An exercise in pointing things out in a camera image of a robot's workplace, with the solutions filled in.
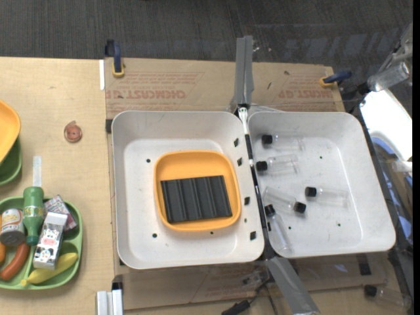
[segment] orange plastic tray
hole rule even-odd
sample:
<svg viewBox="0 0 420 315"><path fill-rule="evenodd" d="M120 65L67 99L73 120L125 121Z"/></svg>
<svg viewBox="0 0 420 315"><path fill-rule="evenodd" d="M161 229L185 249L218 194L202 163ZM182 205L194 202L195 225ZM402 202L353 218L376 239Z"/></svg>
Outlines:
<svg viewBox="0 0 420 315"><path fill-rule="evenodd" d="M224 177L232 216L213 219L189 220L169 223L161 188L162 180L189 179L193 177ZM178 231L205 231L232 225L241 213L240 194L235 170L229 159L212 150L187 150L161 156L154 167L154 192L157 211L165 225Z"/></svg>
<svg viewBox="0 0 420 315"><path fill-rule="evenodd" d="M20 132L19 115L0 100L0 164L13 147Z"/></svg>

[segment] tin can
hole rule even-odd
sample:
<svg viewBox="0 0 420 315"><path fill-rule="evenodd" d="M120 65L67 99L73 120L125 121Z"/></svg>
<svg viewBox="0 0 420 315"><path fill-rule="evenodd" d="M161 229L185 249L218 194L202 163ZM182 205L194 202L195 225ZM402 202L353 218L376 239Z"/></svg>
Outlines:
<svg viewBox="0 0 420 315"><path fill-rule="evenodd" d="M23 243L25 238L22 210L6 210L1 215L0 242L6 246L17 246Z"/></svg>

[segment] black round object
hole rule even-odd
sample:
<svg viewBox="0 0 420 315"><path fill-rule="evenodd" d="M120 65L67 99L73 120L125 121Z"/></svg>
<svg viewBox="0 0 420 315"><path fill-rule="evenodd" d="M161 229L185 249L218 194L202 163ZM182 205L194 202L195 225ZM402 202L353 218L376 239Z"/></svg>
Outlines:
<svg viewBox="0 0 420 315"><path fill-rule="evenodd" d="M293 207L293 210L295 210L297 213L304 213L306 210L306 204L301 202L296 202L295 206Z"/></svg>
<svg viewBox="0 0 420 315"><path fill-rule="evenodd" d="M266 171L268 169L268 164L265 161L258 161L256 166L257 171Z"/></svg>
<svg viewBox="0 0 420 315"><path fill-rule="evenodd" d="M266 206L264 207L264 211L265 211L265 214L266 214L267 216L272 216L272 215L275 215L275 214L276 214L276 210L274 210L274 208L273 208L273 205L272 205L272 204L268 204L268 205L266 205Z"/></svg>
<svg viewBox="0 0 420 315"><path fill-rule="evenodd" d="M304 194L307 197L316 197L316 188L313 186L307 186L304 190Z"/></svg>
<svg viewBox="0 0 420 315"><path fill-rule="evenodd" d="M378 289L372 285L366 285L364 289L367 297L375 297L378 292Z"/></svg>
<svg viewBox="0 0 420 315"><path fill-rule="evenodd" d="M272 135L263 135L261 137L263 144L272 144L273 143L273 136Z"/></svg>

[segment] black floor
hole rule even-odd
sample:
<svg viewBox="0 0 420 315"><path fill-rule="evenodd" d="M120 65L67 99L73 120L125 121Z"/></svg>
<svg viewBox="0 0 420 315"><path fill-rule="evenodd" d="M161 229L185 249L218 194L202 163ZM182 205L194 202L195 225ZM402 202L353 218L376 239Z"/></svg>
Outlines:
<svg viewBox="0 0 420 315"><path fill-rule="evenodd" d="M413 21L413 0L0 0L0 56L235 60L252 35L255 62L374 74ZM412 115L411 89L396 91Z"/></svg>

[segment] green plastic tray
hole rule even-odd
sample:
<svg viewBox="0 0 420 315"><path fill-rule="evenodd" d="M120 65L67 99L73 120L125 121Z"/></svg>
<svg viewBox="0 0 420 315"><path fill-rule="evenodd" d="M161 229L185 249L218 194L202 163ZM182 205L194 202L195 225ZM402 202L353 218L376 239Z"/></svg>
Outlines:
<svg viewBox="0 0 420 315"><path fill-rule="evenodd" d="M0 186L3 186L14 180L22 168L22 154L20 152L19 137L10 149L6 158L0 164Z"/></svg>
<svg viewBox="0 0 420 315"><path fill-rule="evenodd" d="M65 270L64 272L59 273L59 275L37 285L28 284L25 287L20 285L20 280L26 279L33 270L32 266L32 259L33 254L35 252L35 246L32 246L30 255L22 267L22 269L15 275L11 280L3 281L0 279L0 288L5 289L31 289L31 290L40 290L40 289L50 289L56 288L65 283L69 282L71 278L77 272L79 268L80 258L81 258L81 249L82 249L82 238L83 238L83 225L82 219L79 210L72 205L71 203L64 201L69 209L70 213L72 214L73 218L77 223L77 227L69 232L66 232L63 237L63 243L60 249L60 254L76 252L78 254L78 258L76 262L73 264L72 267ZM11 198L6 198L3 201L0 201L0 213L3 213L5 210L10 208L17 208L23 209L24 198L23 196L15 196ZM4 269L8 265L9 262L12 261L16 248L15 247L8 247L6 258L3 261L3 264L0 265L0 270Z"/></svg>

